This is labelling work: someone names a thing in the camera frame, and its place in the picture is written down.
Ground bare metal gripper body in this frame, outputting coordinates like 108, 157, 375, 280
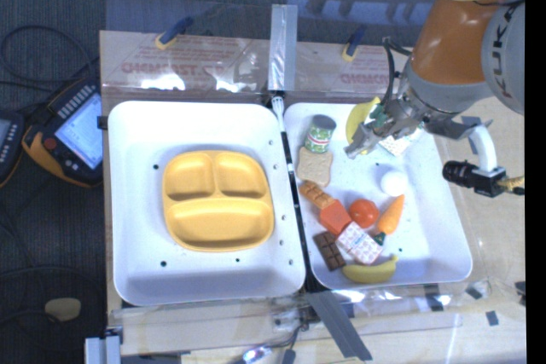
369, 95, 428, 139

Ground yellow banana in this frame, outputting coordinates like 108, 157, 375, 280
341, 254, 400, 285
345, 96, 382, 146

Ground white patterned packet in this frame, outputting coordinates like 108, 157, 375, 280
378, 126, 423, 158

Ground green and white can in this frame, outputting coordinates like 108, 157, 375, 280
304, 114, 338, 154

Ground white egg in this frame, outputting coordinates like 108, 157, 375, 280
380, 169, 410, 197

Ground tan toast slice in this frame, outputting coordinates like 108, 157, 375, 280
296, 146, 334, 188

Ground brown bread loaf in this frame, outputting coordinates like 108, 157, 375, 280
298, 180, 334, 210

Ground red tomato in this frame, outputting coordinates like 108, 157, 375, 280
348, 198, 380, 229

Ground orange carrot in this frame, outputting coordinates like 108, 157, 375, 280
373, 194, 406, 246

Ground orange carton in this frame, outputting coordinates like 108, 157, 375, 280
318, 199, 353, 236

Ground white plastic tray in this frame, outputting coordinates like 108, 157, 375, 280
283, 101, 473, 292
107, 100, 307, 307

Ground pink and white carton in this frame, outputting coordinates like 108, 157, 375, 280
335, 221, 384, 266

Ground brown chocolate bar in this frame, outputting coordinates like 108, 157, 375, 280
313, 230, 347, 272

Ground yellow divided plate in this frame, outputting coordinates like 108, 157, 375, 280
161, 149, 276, 253

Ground brown cardboard board red print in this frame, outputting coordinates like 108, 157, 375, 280
98, 29, 483, 312

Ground black cylinder on white bracket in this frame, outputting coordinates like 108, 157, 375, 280
442, 124, 508, 199

